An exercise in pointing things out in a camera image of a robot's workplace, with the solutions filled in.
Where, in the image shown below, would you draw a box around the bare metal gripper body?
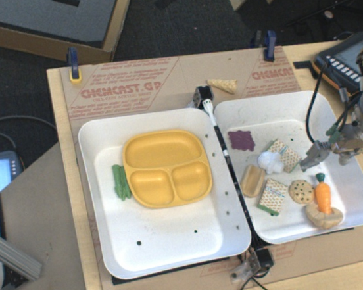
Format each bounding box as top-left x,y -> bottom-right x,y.
327,120 -> 363,166

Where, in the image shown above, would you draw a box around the green and orange patterned packet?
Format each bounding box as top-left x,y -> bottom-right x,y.
264,135 -> 304,177
253,175 -> 293,220

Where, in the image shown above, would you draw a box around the white plastic tray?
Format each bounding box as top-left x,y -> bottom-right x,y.
211,82 -> 363,251
75,101 -> 256,285

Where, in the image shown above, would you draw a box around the chocolate chip biscuit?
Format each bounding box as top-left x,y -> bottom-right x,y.
286,177 -> 317,208

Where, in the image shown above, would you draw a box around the orange carrot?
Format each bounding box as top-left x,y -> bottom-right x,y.
311,171 -> 335,217

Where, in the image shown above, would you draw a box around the white cauliflower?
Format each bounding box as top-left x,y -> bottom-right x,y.
255,147 -> 287,177

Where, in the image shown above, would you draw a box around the tan bread bun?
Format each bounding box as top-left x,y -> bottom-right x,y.
237,162 -> 270,200

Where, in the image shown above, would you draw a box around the purple grapes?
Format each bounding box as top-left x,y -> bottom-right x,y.
226,127 -> 257,155

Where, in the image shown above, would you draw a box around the thin black and white rod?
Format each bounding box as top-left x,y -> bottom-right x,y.
201,95 -> 260,256

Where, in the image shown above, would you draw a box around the beige ice cream cone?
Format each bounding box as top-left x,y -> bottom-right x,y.
205,75 -> 240,98

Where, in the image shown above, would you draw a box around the yellow divided plate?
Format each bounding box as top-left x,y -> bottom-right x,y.
119,124 -> 217,214

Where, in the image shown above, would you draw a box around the brown cardboard board red print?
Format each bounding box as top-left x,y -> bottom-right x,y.
59,29 -> 363,290

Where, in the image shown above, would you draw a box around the green asparagus bunch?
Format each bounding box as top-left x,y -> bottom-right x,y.
110,162 -> 134,203

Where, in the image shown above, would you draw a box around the beige pastry ring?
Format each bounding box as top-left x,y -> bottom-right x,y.
303,198 -> 346,233

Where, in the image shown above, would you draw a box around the black block with thin wires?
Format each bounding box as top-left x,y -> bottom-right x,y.
248,246 -> 276,274
192,84 -> 216,109

